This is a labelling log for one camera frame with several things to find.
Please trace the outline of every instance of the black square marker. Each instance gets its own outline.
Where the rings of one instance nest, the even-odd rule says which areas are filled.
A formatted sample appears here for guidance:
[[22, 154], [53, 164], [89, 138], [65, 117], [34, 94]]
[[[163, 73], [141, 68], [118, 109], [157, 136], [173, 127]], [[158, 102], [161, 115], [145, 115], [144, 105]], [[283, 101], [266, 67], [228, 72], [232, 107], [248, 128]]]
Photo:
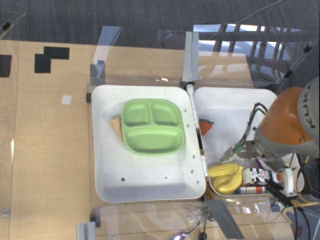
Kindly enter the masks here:
[[11, 55], [0, 55], [0, 78], [8, 78], [11, 70]]
[[62, 47], [44, 47], [44, 54], [50, 55], [51, 59], [69, 60], [69, 48]]
[[51, 73], [51, 56], [48, 54], [35, 54], [34, 73]]

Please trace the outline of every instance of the yellow banana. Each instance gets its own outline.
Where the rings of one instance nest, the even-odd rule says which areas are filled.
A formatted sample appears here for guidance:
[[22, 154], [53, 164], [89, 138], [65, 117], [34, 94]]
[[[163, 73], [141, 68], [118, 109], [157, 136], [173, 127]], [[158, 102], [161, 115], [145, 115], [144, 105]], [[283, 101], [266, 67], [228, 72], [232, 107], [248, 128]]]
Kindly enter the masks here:
[[229, 183], [231, 178], [232, 178], [231, 175], [223, 175], [223, 176], [216, 177], [213, 180], [213, 185], [212, 185], [213, 189], [217, 190], [220, 186]]
[[222, 195], [230, 195], [236, 191], [242, 182], [242, 166], [239, 166], [238, 171], [231, 177], [230, 181], [217, 188], [217, 191]]
[[235, 162], [212, 166], [208, 169], [210, 177], [219, 177], [223, 175], [235, 174], [239, 170], [239, 165]]

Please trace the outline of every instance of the wooden table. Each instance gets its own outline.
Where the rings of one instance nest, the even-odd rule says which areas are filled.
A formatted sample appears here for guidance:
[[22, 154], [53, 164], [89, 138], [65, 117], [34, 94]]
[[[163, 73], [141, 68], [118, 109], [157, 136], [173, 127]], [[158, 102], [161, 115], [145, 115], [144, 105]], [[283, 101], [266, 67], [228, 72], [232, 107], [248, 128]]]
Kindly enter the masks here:
[[[96, 46], [0, 42], [0, 54], [12, 55], [12, 66], [18, 69], [16, 78], [12, 72], [9, 78], [0, 78], [4, 90], [0, 101], [11, 104], [6, 106], [7, 124], [14, 129], [5, 135], [8, 142], [14, 139], [13, 171], [5, 171], [8, 166], [0, 164], [0, 197], [6, 197], [0, 204], [11, 209], [10, 217], [0, 218], [1, 239], [76, 239], [77, 223], [87, 223], [94, 206], [102, 206], [106, 214], [97, 229], [98, 240], [110, 234], [118, 240], [172, 239], [192, 227], [179, 213], [184, 202], [111, 205], [97, 197], [90, 170], [92, 140], [86, 102]], [[52, 59], [51, 73], [35, 73], [35, 54], [43, 54], [44, 46], [70, 48], [69, 60]], [[182, 75], [183, 58], [181, 50], [114, 47], [106, 61], [107, 81], [112, 74], [120, 76], [121, 84], [143, 76], [153, 81], [161, 72], [160, 80], [169, 79], [175, 85]], [[64, 96], [71, 96], [70, 104], [62, 104]], [[246, 239], [292, 239], [290, 224], [277, 213], [245, 214], [237, 209], [231, 213]], [[146, 218], [163, 218], [167, 227]], [[209, 222], [206, 231], [208, 239], [225, 239], [216, 222]], [[199, 230], [191, 239], [197, 239], [197, 234]]]

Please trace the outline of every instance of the green divided plate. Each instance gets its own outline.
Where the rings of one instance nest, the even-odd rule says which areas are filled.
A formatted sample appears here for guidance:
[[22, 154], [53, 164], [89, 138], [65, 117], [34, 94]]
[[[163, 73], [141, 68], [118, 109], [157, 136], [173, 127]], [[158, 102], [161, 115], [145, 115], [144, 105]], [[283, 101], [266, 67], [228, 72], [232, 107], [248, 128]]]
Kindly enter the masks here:
[[166, 155], [185, 145], [185, 131], [178, 108], [163, 99], [135, 99], [121, 113], [126, 147], [135, 154]]

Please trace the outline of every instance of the small bottle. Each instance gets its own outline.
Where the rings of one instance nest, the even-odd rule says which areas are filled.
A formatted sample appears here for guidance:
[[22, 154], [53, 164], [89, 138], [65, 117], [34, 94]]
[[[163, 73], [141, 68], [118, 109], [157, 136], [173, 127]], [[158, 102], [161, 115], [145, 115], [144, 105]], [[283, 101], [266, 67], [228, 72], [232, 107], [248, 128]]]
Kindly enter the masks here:
[[266, 193], [266, 187], [264, 186], [241, 186], [235, 191], [236, 194], [264, 194]]

